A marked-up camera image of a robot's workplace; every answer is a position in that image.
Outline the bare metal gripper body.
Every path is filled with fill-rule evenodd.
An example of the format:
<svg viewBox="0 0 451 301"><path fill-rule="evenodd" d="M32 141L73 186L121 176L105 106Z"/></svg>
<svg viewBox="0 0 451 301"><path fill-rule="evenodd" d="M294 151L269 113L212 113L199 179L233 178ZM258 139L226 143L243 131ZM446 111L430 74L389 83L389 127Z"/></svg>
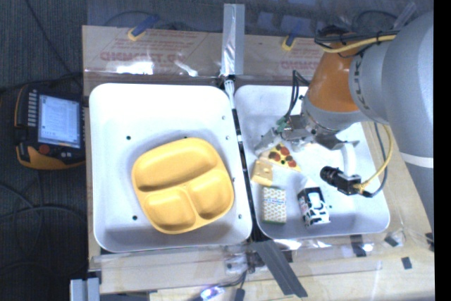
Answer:
<svg viewBox="0 0 451 301"><path fill-rule="evenodd" d="M306 113L290 116L281 137L291 142L315 142L320 145L338 145L336 130L331 130L319 125Z"/></svg>

